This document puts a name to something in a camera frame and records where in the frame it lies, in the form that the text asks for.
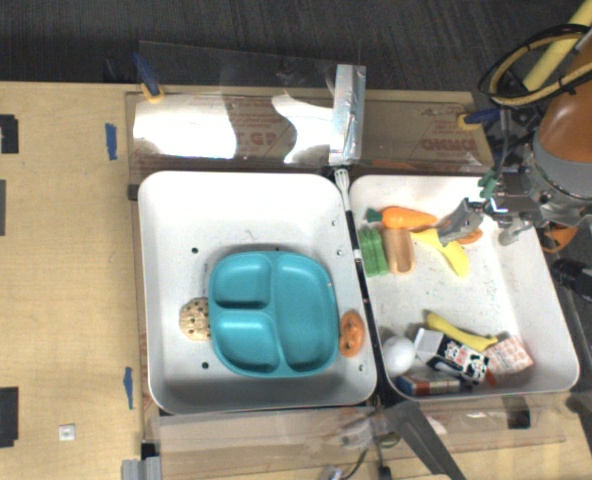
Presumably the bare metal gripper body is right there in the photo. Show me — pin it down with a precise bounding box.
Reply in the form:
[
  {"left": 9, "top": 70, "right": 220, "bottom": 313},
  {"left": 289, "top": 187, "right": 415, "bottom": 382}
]
[{"left": 483, "top": 170, "right": 592, "bottom": 228}]

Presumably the orange slice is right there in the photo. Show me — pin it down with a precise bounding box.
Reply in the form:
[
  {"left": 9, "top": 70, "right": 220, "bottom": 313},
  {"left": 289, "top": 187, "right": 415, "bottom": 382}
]
[{"left": 454, "top": 227, "right": 484, "bottom": 246}]

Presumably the yellow banana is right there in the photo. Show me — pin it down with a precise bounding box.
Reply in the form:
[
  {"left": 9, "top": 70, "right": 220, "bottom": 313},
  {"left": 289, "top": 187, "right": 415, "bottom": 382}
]
[
  {"left": 425, "top": 311, "right": 500, "bottom": 354},
  {"left": 409, "top": 227, "right": 472, "bottom": 279}
]

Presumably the orange carrot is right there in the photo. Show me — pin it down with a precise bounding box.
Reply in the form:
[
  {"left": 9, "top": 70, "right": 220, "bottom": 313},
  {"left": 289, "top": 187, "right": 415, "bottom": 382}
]
[{"left": 365, "top": 206, "right": 440, "bottom": 232}]

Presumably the white plastic tray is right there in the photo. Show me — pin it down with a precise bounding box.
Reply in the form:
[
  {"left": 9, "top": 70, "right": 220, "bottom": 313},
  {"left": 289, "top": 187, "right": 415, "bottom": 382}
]
[
  {"left": 136, "top": 170, "right": 379, "bottom": 416},
  {"left": 348, "top": 174, "right": 581, "bottom": 402}
]

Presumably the sausage in bread bun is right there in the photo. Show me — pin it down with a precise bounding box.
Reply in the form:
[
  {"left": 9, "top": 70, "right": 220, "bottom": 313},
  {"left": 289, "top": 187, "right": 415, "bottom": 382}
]
[{"left": 381, "top": 227, "right": 418, "bottom": 276}]

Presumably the green ridged toy food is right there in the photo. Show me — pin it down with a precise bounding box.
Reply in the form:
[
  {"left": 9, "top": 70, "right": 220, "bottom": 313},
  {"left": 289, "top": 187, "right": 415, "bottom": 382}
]
[{"left": 358, "top": 224, "right": 391, "bottom": 278}]

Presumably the pink and white packet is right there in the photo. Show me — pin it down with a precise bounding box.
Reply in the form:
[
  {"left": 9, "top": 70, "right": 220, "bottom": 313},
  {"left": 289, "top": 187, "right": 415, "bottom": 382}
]
[{"left": 484, "top": 334, "right": 535, "bottom": 376}]

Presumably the white cow print carton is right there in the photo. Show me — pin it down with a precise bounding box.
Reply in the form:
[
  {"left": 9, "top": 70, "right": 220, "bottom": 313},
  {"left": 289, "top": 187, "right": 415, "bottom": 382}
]
[{"left": 413, "top": 327, "right": 491, "bottom": 387}]

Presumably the white egg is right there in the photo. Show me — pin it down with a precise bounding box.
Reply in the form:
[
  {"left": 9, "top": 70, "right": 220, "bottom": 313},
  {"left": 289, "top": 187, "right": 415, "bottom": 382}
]
[{"left": 381, "top": 335, "right": 418, "bottom": 377}]

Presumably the orange pretzel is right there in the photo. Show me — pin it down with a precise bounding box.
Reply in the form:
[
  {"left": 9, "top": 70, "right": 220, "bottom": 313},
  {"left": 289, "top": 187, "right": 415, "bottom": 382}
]
[{"left": 338, "top": 310, "right": 366, "bottom": 359}]

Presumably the blue and red box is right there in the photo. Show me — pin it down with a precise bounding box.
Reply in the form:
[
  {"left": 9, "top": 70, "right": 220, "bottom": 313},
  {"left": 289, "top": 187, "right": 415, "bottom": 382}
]
[{"left": 394, "top": 371, "right": 465, "bottom": 398}]

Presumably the blue divided plate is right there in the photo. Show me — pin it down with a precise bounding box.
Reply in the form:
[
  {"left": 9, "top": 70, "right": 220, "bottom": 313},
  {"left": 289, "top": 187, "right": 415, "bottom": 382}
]
[{"left": 207, "top": 250, "right": 341, "bottom": 379}]

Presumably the chocolate chip biscuit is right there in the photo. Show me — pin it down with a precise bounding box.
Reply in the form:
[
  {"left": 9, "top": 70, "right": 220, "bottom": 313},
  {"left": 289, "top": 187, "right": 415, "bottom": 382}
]
[{"left": 178, "top": 296, "right": 212, "bottom": 342}]

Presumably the black cylinder on white bracket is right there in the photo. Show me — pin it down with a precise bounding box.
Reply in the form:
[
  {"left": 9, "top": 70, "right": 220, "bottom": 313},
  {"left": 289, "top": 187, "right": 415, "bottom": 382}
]
[{"left": 550, "top": 216, "right": 592, "bottom": 307}]

